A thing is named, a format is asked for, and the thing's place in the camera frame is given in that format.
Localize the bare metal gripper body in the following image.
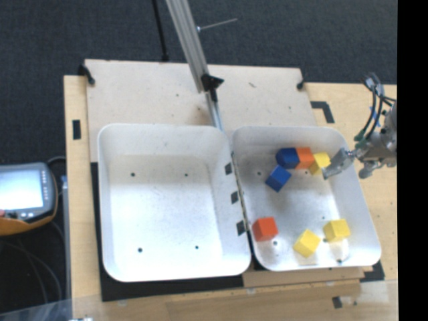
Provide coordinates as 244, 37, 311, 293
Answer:
354, 102, 398, 167

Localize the yellow cube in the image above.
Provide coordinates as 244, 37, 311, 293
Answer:
308, 151, 332, 177
292, 229, 322, 259
322, 218, 352, 243

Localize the orange cube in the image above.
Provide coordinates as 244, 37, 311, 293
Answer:
251, 216, 280, 243
295, 146, 316, 171

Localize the blue cube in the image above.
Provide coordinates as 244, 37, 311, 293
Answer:
264, 165, 292, 193
275, 147, 300, 170

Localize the white plastic tray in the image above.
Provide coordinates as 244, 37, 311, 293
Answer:
231, 125, 383, 273
96, 122, 253, 283

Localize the pale wood board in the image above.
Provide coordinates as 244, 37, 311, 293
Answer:
83, 58, 366, 288

